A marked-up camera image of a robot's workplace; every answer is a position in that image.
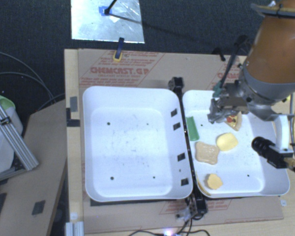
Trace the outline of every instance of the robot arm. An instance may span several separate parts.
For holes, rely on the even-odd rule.
[[[225,84],[212,99],[208,120],[222,122],[229,115],[253,113],[272,121],[275,103],[295,92],[295,0],[273,7],[252,5],[265,18],[235,83]]]

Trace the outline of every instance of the cardboard sheet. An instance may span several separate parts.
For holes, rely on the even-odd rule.
[[[180,227],[175,214],[185,208],[184,200],[138,204],[91,204],[84,185],[84,131],[82,95],[90,86],[167,88],[172,77],[184,78],[184,91],[209,90],[222,78],[227,60],[218,55],[166,54],[124,51],[120,62],[113,61],[114,51],[78,50],[79,98],[81,118],[81,158],[85,233],[129,231]],[[236,59],[226,82],[238,78]],[[226,224],[283,219],[278,197],[249,197],[207,201],[208,213],[195,225]]]

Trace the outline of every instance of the green lid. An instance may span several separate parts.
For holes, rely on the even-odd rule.
[[[9,100],[1,95],[0,95],[0,105],[3,107],[4,110],[7,110],[10,107],[13,107],[15,109],[14,103],[11,100]]]

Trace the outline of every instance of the blue tape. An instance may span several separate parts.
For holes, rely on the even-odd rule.
[[[99,10],[99,13],[102,15],[102,16],[109,16],[109,15],[106,15],[104,10],[107,9],[108,6],[99,6],[98,7],[98,10]]]

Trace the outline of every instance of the black clip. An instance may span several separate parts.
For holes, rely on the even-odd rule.
[[[279,8],[278,8],[277,11],[276,11],[276,16],[277,16],[278,18],[281,18],[279,12],[280,12],[280,9],[281,9],[282,7],[283,7],[283,5],[280,3],[280,4],[279,4]]]
[[[124,38],[120,37],[119,41],[118,41],[118,47],[117,47],[117,51],[115,51],[114,53],[114,61],[119,62],[122,58],[122,47],[123,47],[123,43],[124,43]]]
[[[0,125],[6,125],[6,124],[9,124],[11,122],[11,119],[10,117],[6,117],[6,118],[3,118],[2,120],[0,120]]]
[[[211,54],[218,54],[221,57],[221,60],[224,62],[226,58],[222,54],[222,50],[219,47],[216,47]]]
[[[80,120],[71,119],[71,109],[70,108],[66,108],[66,115],[67,115],[67,127],[80,127]]]
[[[295,143],[291,143],[290,145],[293,146],[293,147],[295,147]]]

